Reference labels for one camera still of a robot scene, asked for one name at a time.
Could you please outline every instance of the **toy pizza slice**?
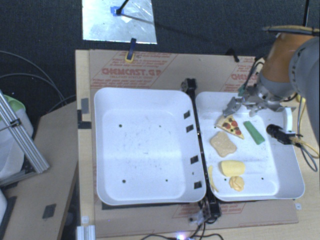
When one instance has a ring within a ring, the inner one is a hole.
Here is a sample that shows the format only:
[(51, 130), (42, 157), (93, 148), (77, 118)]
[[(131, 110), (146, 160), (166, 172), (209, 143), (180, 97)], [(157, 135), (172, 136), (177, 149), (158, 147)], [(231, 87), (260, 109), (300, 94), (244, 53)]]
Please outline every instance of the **toy pizza slice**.
[(245, 138), (238, 126), (237, 121), (234, 119), (232, 115), (228, 115), (227, 117), (224, 117), (222, 115), (218, 119), (215, 126), (241, 139)]

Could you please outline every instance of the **empty white tray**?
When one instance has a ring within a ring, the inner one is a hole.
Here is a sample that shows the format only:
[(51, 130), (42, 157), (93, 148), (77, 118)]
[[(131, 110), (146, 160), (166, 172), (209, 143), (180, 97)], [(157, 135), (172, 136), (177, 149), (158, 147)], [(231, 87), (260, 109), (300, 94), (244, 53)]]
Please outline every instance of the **empty white tray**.
[(191, 99), (102, 88), (94, 96), (97, 193), (108, 205), (188, 203), (206, 193)]
[[(218, 189), (218, 192), (212, 189), (214, 195), (226, 202), (301, 197), (305, 191), (305, 184), (293, 146), (281, 144), (266, 132), (270, 124), (283, 127), (281, 113), (264, 109), (256, 116), (250, 117), (249, 110), (242, 106), (233, 117), (238, 122), (244, 139), (227, 134), (237, 146), (236, 152), (222, 158), (211, 146), (210, 139), (222, 131), (215, 128), (215, 123), (222, 115), (223, 109), (227, 108), (228, 102), (236, 95), (227, 92), (202, 92), (196, 97), (206, 165), (213, 166), (213, 181)], [(265, 142), (257, 145), (243, 125), (244, 121), (250, 121), (264, 137)], [(243, 191), (238, 192), (230, 187), (230, 178), (225, 177), (219, 169), (219, 163), (223, 160), (244, 162), (246, 169), (241, 175), (244, 179)]]

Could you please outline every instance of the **black pole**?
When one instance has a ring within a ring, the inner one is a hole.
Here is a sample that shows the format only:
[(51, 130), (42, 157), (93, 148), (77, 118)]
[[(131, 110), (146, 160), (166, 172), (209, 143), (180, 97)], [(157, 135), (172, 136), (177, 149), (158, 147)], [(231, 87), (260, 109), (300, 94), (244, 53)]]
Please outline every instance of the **black pole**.
[(126, 6), (126, 4), (129, 2), (129, 0), (125, 0), (120, 8), (115, 10), (116, 15), (121, 15), (122, 9)]
[(304, 16), (303, 16), (303, 23), (302, 23), (304, 27), (307, 26), (308, 14), (309, 14), (309, 2), (310, 0), (305, 0)]

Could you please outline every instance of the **blue clip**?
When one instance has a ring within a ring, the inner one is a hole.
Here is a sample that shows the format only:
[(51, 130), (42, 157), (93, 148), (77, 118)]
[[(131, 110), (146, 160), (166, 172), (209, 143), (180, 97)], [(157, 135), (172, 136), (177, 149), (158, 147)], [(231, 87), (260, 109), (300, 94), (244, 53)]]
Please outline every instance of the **blue clip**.
[[(111, 6), (111, 7), (110, 7), (111, 14), (112, 14), (113, 16), (121, 16), (121, 15), (118, 15), (118, 14), (116, 13), (116, 10), (119, 9), (119, 8), (120, 8), (119, 6)], [(124, 13), (125, 13), (125, 9), (122, 9), (121, 14), (124, 14)]]
[(134, 50), (136, 47), (136, 42), (137, 42), (137, 39), (131, 38), (130, 49), (125, 55), (125, 62), (127, 62), (127, 63), (131, 63), (134, 61), (134, 57), (135, 57)]

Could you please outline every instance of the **dark floor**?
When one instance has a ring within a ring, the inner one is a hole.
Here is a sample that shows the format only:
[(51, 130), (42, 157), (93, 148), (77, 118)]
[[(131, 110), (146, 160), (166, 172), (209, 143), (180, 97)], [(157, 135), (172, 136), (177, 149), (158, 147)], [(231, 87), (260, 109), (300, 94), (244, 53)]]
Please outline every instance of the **dark floor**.
[[(274, 36), (261, 28), (301, 25), (306, 0), (152, 0), (157, 45), (138, 51), (223, 55), (266, 55)], [(307, 25), (319, 28), (320, 0), (310, 0)], [(75, 50), (127, 50), (127, 43), (82, 40), (82, 0), (0, 0), (0, 50), (29, 59), (55, 82), (64, 97), (75, 90)], [(59, 102), (57, 92), (28, 73), (29, 63), (0, 52), (0, 89), (22, 101), (35, 125)]]

